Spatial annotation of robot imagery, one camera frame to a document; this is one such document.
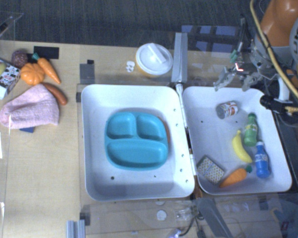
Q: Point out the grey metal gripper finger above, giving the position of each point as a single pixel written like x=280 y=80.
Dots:
x=248 y=82
x=223 y=79

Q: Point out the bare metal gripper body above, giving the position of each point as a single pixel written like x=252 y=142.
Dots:
x=262 y=63

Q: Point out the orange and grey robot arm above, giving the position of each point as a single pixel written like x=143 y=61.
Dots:
x=279 y=11

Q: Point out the white and red can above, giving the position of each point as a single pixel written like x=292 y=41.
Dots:
x=227 y=109

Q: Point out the green bottle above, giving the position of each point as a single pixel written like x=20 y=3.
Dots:
x=250 y=133

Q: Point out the white plastic tray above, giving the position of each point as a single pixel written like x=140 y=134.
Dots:
x=213 y=133
x=96 y=182

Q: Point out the yellow bowl with white lid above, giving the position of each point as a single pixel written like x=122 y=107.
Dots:
x=154 y=58

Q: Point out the blue bottle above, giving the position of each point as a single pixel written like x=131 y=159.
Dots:
x=262 y=162

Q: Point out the patterned small carton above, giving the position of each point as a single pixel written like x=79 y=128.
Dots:
x=210 y=170

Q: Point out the small white toy piece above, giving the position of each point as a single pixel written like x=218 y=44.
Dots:
x=130 y=66

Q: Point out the orange carrot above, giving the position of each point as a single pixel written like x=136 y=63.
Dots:
x=49 y=69
x=234 y=177

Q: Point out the blue divided plate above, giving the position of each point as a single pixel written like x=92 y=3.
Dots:
x=136 y=152

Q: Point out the white round disc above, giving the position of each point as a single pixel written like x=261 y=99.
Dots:
x=161 y=215

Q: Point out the brown sausage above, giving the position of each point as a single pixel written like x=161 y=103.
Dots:
x=57 y=94

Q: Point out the orange pumpkin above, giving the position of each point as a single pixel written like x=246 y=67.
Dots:
x=32 y=74

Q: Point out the pink cloth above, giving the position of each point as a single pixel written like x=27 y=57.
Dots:
x=32 y=108

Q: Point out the pale wood board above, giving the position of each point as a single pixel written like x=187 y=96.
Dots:
x=52 y=172

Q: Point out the dark blue flat piece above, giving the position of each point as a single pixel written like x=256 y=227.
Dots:
x=27 y=129

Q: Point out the brown round toy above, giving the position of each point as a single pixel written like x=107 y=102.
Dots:
x=18 y=58

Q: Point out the white milk carton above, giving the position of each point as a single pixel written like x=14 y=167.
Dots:
x=5 y=83

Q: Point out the black cylinder on white bracket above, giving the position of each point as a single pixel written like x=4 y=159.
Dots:
x=275 y=102

